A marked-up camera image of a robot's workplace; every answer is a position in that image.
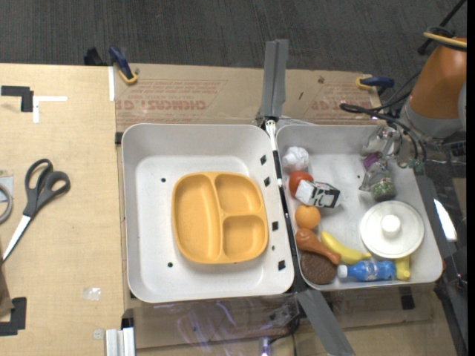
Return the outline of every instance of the white pot lid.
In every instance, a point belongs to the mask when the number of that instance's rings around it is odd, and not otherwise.
[[[394,259],[413,253],[421,245],[425,230],[420,213],[412,206],[388,200],[364,214],[359,231],[369,251]]]

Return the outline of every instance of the brown patty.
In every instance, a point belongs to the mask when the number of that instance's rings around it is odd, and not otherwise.
[[[336,276],[336,265],[321,254],[302,252],[300,267],[305,278],[317,285],[330,283]]]

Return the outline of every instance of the purple bottle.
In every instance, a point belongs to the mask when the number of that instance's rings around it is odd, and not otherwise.
[[[391,261],[358,261],[353,266],[340,265],[340,278],[354,277],[360,281],[392,280],[396,278],[396,267]]]

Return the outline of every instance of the scissors handle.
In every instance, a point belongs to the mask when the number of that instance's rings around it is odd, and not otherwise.
[[[33,172],[41,164],[46,164],[46,168],[38,176],[36,186],[30,187],[30,178]],[[64,182],[65,184],[56,190],[53,186],[56,182]],[[71,188],[71,182],[66,173],[62,171],[53,171],[53,164],[49,159],[40,159],[33,163],[27,171],[24,178],[24,187],[27,192],[27,205],[24,208],[23,215],[33,218],[36,213],[54,197],[66,193]]]

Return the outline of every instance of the yellow plate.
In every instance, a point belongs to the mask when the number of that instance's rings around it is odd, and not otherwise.
[[[242,174],[181,177],[173,189],[171,217],[179,250],[196,263],[239,263],[256,258],[267,246],[261,191]]]

